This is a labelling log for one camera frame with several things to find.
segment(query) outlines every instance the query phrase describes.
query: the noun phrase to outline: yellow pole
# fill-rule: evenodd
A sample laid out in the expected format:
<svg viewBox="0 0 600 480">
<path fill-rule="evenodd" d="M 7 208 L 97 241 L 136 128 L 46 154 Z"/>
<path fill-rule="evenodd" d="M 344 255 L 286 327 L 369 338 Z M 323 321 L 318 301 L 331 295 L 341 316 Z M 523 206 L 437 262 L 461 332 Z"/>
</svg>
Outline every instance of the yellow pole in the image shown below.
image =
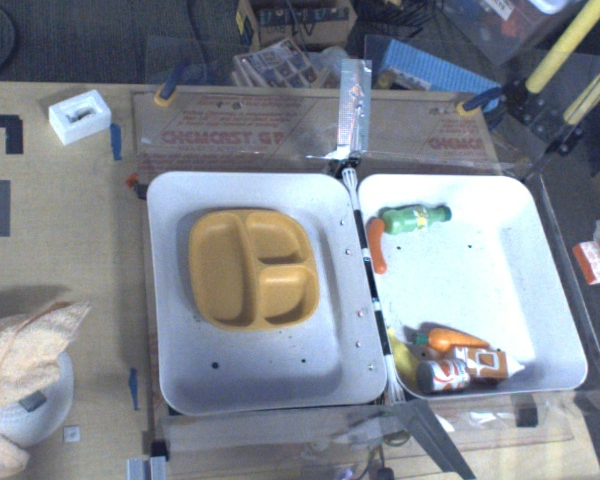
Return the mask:
<svg viewBox="0 0 600 480">
<path fill-rule="evenodd" d="M 527 79 L 529 92 L 538 94 L 545 88 L 599 19 L 600 0 L 589 0 Z"/>
<path fill-rule="evenodd" d="M 565 123 L 576 126 L 593 107 L 600 102 L 600 74 L 594 78 L 587 88 L 564 111 Z"/>
</svg>

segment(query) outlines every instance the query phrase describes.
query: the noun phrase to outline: white plastic tray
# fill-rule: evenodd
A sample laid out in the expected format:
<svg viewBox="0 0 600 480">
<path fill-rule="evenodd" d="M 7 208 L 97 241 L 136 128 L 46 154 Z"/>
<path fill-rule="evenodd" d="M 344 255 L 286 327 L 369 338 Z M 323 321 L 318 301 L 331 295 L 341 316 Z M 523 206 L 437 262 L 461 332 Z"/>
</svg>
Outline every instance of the white plastic tray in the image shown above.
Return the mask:
<svg viewBox="0 0 600 480">
<path fill-rule="evenodd" d="M 455 396 L 567 390 L 584 381 L 582 344 L 523 184 L 503 176 L 373 175 L 360 184 L 359 197 L 365 223 L 382 208 L 421 203 L 452 210 L 451 221 L 426 231 L 383 234 L 388 269 L 376 282 L 398 338 L 452 327 L 525 366 L 496 388 L 474 385 Z"/>
<path fill-rule="evenodd" d="M 367 403 L 386 370 L 348 193 L 320 174 L 171 172 L 147 194 L 167 403 L 188 415 Z M 320 303 L 306 322 L 237 332 L 207 322 L 190 286 L 188 238 L 204 214 L 266 208 L 296 219 L 311 241 Z"/>
</svg>

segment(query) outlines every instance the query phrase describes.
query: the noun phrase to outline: beige towel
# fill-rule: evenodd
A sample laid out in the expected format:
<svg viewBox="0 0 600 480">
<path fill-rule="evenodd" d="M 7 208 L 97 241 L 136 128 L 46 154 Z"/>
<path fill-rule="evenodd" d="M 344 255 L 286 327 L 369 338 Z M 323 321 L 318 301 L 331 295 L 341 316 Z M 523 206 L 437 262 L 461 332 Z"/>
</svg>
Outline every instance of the beige towel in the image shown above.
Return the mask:
<svg viewBox="0 0 600 480">
<path fill-rule="evenodd" d="M 37 315 L 0 320 L 0 408 L 58 381 L 58 355 L 90 309 L 57 303 Z M 22 471 L 28 460 L 25 450 L 0 435 L 0 478 Z"/>
</svg>

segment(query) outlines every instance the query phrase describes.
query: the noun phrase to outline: soda can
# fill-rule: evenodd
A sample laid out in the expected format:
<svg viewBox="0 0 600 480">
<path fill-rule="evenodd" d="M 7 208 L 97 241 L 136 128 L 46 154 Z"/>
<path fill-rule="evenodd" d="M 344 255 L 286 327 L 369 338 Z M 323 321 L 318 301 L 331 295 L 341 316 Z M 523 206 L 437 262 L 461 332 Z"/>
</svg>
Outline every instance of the soda can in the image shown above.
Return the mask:
<svg viewBox="0 0 600 480">
<path fill-rule="evenodd" d="M 418 387 L 425 395 L 465 389 L 471 380 L 467 363 L 460 359 L 420 361 L 416 370 Z"/>
</svg>

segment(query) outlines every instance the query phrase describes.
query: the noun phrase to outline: wooden table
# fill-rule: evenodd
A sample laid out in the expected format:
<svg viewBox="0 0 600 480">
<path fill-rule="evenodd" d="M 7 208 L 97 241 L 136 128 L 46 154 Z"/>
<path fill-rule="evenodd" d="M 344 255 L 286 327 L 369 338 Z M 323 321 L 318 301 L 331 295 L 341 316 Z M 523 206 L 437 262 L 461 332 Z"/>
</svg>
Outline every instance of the wooden table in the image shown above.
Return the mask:
<svg viewBox="0 0 600 480">
<path fill-rule="evenodd" d="M 100 92 L 113 122 L 122 128 L 121 161 L 113 158 L 108 131 L 63 146 L 49 124 L 50 105 L 91 89 Z M 10 236 L 0 237 L 0 318 L 57 300 L 86 300 L 93 306 L 68 348 L 75 394 L 65 425 L 79 425 L 81 440 L 63 443 L 58 430 L 30 450 L 19 479 L 124 478 L 126 460 L 147 452 L 152 415 L 144 203 L 125 186 L 136 167 L 131 94 L 141 89 L 0 83 L 0 114 L 17 114 L 24 122 L 22 155 L 5 154 L 0 129 L 0 180 L 11 184 Z M 131 368 L 138 372 L 138 411 L 128 387 Z M 543 437 L 546 430 L 539 429 L 534 438 L 528 429 L 525 442 L 531 444 L 493 449 L 478 449 L 485 447 L 484 439 L 470 444 L 466 436 L 451 437 L 459 438 L 459 448 L 480 479 L 598 479 L 600 467 L 582 415 L 569 397 L 563 403 L 564 408 L 552 409 L 560 416 L 559 437 Z M 439 470 L 431 459 L 418 453 L 394 455 L 388 457 L 396 478 L 458 478 L 435 474 Z M 248 478 L 289 475 L 272 471 Z"/>
</svg>

